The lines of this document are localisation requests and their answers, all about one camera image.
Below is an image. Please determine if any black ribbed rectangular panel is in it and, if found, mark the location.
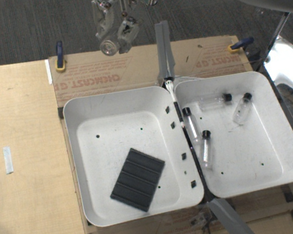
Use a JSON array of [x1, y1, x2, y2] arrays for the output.
[[102, 143, 174, 218]]

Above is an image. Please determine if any brown cardboard board red print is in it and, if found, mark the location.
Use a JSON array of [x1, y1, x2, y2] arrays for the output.
[[48, 20, 293, 234]]

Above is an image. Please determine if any white plastic tray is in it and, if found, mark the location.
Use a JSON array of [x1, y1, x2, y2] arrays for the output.
[[60, 80, 208, 231], [172, 64, 293, 205]]

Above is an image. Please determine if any thin black and white rod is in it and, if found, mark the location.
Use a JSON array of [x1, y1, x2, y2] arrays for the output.
[[164, 76, 212, 206]]

